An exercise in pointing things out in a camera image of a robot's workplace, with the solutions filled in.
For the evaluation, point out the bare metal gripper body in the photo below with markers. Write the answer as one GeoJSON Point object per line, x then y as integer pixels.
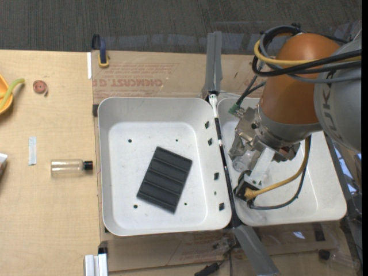
{"type": "Point", "coordinates": [249, 125]}

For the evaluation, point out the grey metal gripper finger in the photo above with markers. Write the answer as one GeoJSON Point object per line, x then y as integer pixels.
{"type": "Point", "coordinates": [237, 149]}
{"type": "Point", "coordinates": [256, 154]}

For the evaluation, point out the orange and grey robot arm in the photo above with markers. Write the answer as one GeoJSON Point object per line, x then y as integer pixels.
{"type": "Point", "coordinates": [290, 96]}

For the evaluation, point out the clear plastic bottle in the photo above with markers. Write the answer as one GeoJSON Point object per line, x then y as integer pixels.
{"type": "Point", "coordinates": [241, 163]}

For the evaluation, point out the thin black and white rod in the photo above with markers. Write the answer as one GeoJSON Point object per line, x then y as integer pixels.
{"type": "Point", "coordinates": [220, 142]}

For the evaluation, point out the white plastic tray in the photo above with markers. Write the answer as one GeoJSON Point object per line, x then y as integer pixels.
{"type": "Point", "coordinates": [316, 188]}
{"type": "Point", "coordinates": [161, 168]}

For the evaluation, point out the black ribbed rectangular pad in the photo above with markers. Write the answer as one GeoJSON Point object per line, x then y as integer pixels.
{"type": "Point", "coordinates": [165, 179]}

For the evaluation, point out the brown cardboard board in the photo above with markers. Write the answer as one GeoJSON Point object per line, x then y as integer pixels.
{"type": "Point", "coordinates": [172, 76]}

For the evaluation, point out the clear bottle with black cap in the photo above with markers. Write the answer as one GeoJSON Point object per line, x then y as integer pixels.
{"type": "Point", "coordinates": [67, 167]}

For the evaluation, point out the pink round biscuit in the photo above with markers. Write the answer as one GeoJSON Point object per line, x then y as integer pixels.
{"type": "Point", "coordinates": [39, 86]}

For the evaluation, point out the orange divided plate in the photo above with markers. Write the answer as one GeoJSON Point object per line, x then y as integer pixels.
{"type": "Point", "coordinates": [5, 96]}

